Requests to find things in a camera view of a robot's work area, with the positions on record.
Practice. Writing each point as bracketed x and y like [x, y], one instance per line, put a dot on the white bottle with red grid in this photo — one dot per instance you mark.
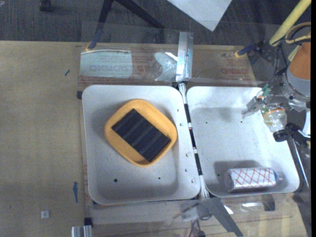
[251, 179]

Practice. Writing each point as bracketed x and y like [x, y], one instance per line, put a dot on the orange plate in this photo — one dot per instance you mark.
[116, 137]

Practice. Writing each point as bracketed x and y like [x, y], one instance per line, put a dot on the brown cardboard board red print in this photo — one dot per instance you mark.
[212, 65]

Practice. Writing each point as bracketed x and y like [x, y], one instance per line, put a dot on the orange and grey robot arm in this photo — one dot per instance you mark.
[300, 63]

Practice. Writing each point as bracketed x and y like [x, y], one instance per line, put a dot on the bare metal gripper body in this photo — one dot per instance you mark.
[284, 100]

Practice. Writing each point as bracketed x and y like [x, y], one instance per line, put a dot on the black office chair base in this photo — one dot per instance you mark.
[108, 1]

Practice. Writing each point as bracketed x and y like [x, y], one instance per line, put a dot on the white plastic tray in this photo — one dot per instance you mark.
[229, 137]
[138, 181]

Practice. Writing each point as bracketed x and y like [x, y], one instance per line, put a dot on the clear plastic bottle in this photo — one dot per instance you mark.
[274, 118]

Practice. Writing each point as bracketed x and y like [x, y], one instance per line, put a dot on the black cylinder on white bracket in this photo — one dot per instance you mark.
[293, 131]

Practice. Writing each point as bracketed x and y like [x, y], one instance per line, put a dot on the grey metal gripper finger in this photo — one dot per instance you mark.
[251, 106]

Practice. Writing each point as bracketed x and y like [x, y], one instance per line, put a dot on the thin black and white rod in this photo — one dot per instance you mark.
[191, 132]

